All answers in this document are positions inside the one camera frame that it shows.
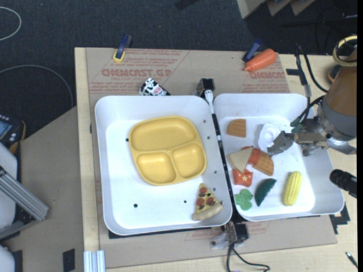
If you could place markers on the thin black and white rod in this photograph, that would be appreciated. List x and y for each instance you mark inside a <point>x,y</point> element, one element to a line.
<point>218,136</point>

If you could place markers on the toy pizza slice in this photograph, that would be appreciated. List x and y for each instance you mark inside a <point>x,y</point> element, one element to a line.
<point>204,204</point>

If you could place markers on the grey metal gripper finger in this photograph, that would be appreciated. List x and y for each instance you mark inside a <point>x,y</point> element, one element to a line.
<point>276,149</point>
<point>283,136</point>

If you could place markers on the black pen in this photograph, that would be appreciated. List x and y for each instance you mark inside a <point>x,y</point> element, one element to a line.
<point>351,259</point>

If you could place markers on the dark green toy melon slice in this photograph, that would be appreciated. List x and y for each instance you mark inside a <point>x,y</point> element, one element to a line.
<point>263,191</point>

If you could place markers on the yellow toy corn cob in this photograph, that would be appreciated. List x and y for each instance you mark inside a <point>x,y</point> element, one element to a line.
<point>292,188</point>

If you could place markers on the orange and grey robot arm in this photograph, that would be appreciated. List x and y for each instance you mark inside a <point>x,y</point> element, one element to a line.
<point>341,95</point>

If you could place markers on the red carton with yellow star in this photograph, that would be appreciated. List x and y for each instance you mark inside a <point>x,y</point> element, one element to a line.
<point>242,178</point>

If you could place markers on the brown cardboard board red print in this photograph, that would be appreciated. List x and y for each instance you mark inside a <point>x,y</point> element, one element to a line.
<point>175,64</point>

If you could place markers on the small brown toy waffle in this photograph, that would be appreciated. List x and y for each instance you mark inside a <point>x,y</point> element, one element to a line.
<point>236,128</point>

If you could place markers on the yellow divided plate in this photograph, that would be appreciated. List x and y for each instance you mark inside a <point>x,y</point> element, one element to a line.
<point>163,135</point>

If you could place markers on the tan toy sandwich triangle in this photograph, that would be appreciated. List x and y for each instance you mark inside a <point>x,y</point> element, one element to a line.
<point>241,157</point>

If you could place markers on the black and white carton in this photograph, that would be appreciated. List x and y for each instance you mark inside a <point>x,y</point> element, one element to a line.
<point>153,89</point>

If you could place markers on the white toy fried egg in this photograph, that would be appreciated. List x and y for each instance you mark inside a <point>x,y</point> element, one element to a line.
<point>266,136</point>

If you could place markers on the black cylinder on white bracket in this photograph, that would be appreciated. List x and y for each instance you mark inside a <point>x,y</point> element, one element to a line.
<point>343,179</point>

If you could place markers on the large brown toy waffle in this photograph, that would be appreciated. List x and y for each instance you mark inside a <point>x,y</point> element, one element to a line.
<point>265,164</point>

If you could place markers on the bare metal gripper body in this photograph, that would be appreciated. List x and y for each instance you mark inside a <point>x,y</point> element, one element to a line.
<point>310,139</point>

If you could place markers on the white plastic tray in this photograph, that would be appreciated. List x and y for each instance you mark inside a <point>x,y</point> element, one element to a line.
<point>317,166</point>
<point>119,197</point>

